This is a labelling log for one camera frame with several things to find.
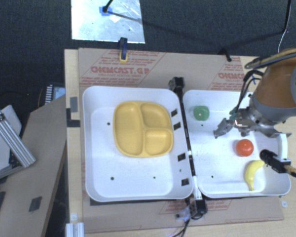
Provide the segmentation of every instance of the yellow plate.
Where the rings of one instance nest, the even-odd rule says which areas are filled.
[[[113,132],[117,148],[130,157],[162,156],[173,146],[170,116],[152,102],[119,104],[114,110]]]

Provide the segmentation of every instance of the yellow banana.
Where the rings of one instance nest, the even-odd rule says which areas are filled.
[[[246,172],[245,172],[245,180],[246,183],[249,185],[250,191],[253,191],[253,182],[255,179],[256,171],[264,165],[263,160],[253,160],[249,163]]]

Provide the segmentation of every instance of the sticker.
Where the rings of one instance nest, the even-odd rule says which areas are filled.
[[[224,200],[208,200],[206,201],[207,209],[209,211],[225,211],[231,204],[231,199]]]
[[[241,91],[244,73],[239,56],[233,56],[232,61],[225,63],[208,90]]]
[[[287,207],[288,206],[288,204],[287,204],[287,202],[285,200],[281,201],[281,205],[282,205],[282,207]]]
[[[184,199],[167,201],[165,202],[159,214],[172,214],[181,211],[184,208],[186,208],[186,203]]]
[[[71,213],[70,214],[70,220],[71,221],[78,220],[78,214],[77,213]]]
[[[37,197],[37,198],[32,199],[29,212],[39,209],[41,199],[42,199],[42,197]]]
[[[128,61],[120,63],[119,50],[104,53],[84,74],[80,86],[137,87],[165,53],[127,51]]]

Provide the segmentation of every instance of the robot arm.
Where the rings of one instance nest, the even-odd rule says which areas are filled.
[[[256,70],[261,66],[270,65],[265,71]],[[296,49],[291,49],[266,59],[256,59],[245,68],[249,71],[244,77],[243,90],[238,105],[233,109],[229,119],[223,119],[214,131],[217,138],[237,128],[242,136],[250,131],[260,131],[270,138],[277,137],[280,132],[274,126],[287,118],[296,116]],[[250,104],[239,109],[242,98],[246,94],[246,81],[251,75],[262,76],[257,89],[252,94]]]

